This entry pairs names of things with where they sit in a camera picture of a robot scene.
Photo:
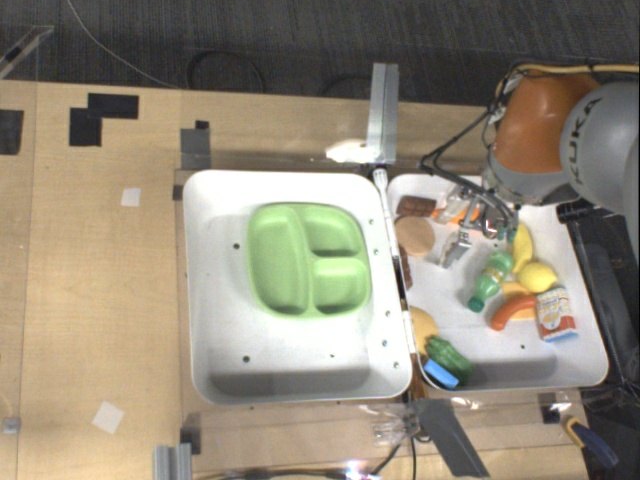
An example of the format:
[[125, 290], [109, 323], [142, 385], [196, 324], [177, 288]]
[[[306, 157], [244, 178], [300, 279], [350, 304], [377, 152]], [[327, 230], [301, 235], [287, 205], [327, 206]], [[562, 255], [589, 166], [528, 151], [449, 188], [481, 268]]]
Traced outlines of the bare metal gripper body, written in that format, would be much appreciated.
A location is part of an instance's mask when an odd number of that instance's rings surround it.
[[460, 195], [468, 203], [463, 217], [458, 221], [461, 233], [478, 231], [490, 240], [515, 239], [518, 230], [517, 209], [509, 207], [492, 189], [471, 190], [469, 187], [463, 187]]

